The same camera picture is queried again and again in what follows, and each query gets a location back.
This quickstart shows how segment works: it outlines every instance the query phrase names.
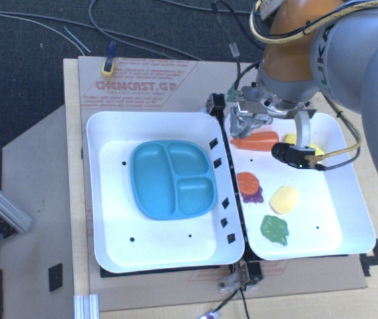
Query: orange toy food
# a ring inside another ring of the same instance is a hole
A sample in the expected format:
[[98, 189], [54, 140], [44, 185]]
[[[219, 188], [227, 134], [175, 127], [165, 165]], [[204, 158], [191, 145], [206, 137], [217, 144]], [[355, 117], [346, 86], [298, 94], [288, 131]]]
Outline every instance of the orange toy food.
[[254, 195], [260, 187], [259, 180], [250, 172], [238, 173], [237, 183], [239, 191], [245, 195]]
[[258, 150], [269, 152], [274, 144], [279, 142], [279, 136], [274, 131], [254, 132], [246, 138], [235, 138], [231, 144], [239, 149]]

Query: table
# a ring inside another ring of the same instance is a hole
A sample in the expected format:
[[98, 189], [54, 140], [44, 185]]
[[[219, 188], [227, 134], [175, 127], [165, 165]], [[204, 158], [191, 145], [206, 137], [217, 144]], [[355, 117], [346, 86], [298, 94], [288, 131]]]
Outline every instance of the table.
[[[82, 134], [78, 60], [64, 60], [64, 93], [66, 133], [68, 145], [69, 191], [72, 230], [72, 262], [74, 294], [88, 296], [86, 214], [84, 200], [84, 172], [81, 160]], [[320, 96], [313, 98], [321, 112], [333, 114]], [[346, 112], [354, 125], [362, 131], [361, 117]], [[343, 129], [350, 141], [349, 133]], [[366, 200], [378, 238], [378, 175], [373, 167], [367, 145], [362, 145], [360, 158], [354, 162], [360, 188]], [[101, 312], [102, 319], [112, 318], [198, 318], [217, 307], [219, 302], [202, 302], [179, 306], [163, 306], [120, 311]], [[341, 292], [321, 292], [268, 298], [247, 299], [251, 318], [378, 318], [378, 266], [371, 268], [367, 288]], [[244, 318], [243, 302], [235, 298], [221, 311], [222, 318]]]

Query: dark floor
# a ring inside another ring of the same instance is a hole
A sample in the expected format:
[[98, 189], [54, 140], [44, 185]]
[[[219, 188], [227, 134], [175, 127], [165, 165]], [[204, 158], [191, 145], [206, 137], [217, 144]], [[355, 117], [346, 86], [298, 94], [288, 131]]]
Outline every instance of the dark floor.
[[[110, 39], [90, 28], [88, 8], [92, 1], [0, 0], [0, 12], [22, 13], [13, 18], [0, 16], [0, 165], [3, 146], [63, 105], [62, 61], [81, 55], [71, 42], [45, 26], [70, 37], [64, 30], [66, 27], [90, 50], [90, 53], [84, 50], [87, 55], [106, 55]], [[210, 9], [216, 0], [170, 1]], [[222, 1], [237, 11], [249, 11], [255, 2]], [[98, 0], [92, 15], [105, 29], [160, 42], [189, 54], [119, 35], [121, 40], [156, 52], [120, 43], [117, 56], [233, 60], [227, 38], [210, 11], [196, 11], [157, 0]], [[51, 17], [67, 21], [51, 20]], [[246, 15], [240, 15], [240, 19], [247, 25]], [[227, 13], [222, 20], [229, 37], [238, 45], [241, 61], [258, 60], [262, 51], [247, 41], [232, 16]]]

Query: white tray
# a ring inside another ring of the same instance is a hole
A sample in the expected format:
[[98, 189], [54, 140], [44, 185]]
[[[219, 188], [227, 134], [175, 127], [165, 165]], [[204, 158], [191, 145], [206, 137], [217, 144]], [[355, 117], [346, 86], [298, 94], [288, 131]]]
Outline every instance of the white tray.
[[[229, 265], [244, 253], [221, 128], [201, 112], [114, 112], [87, 122], [92, 186], [94, 252], [100, 266], [114, 272]], [[217, 145], [210, 148], [210, 142]], [[191, 219], [155, 220], [138, 208], [130, 178], [130, 158], [141, 143], [183, 140], [203, 148], [214, 169], [217, 202]]]
[[[311, 143], [325, 153], [346, 148], [341, 129], [331, 116], [316, 113], [310, 125]], [[227, 117], [225, 128], [230, 140], [229, 127]], [[295, 122], [274, 119], [271, 125], [254, 130], [263, 131], [275, 131], [283, 141], [285, 135], [296, 134]], [[255, 174], [262, 188], [263, 203], [244, 203], [241, 199], [249, 245], [260, 258], [279, 260], [344, 255], [373, 249], [375, 232], [351, 164], [328, 171], [296, 169], [273, 158], [271, 152], [230, 146], [235, 172]], [[348, 159], [349, 154], [343, 154], [321, 163], [334, 165]], [[300, 202], [291, 212], [279, 215], [268, 203], [284, 185], [291, 185], [300, 192]], [[265, 215], [277, 216], [287, 222], [286, 246], [273, 243], [261, 234]]]

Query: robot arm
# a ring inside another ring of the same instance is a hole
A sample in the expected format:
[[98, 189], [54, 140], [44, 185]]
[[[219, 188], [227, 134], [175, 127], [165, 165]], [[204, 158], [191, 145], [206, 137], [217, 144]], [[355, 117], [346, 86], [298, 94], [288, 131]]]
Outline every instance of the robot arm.
[[267, 46], [256, 86], [236, 94], [231, 136], [247, 137], [273, 118], [294, 119], [296, 145], [276, 144], [272, 154], [294, 167], [317, 169], [309, 148], [315, 112], [309, 100], [320, 90], [330, 103], [361, 114], [378, 171], [378, 0], [282, 0], [267, 37], [254, 21], [263, 1], [254, 4], [250, 28]]

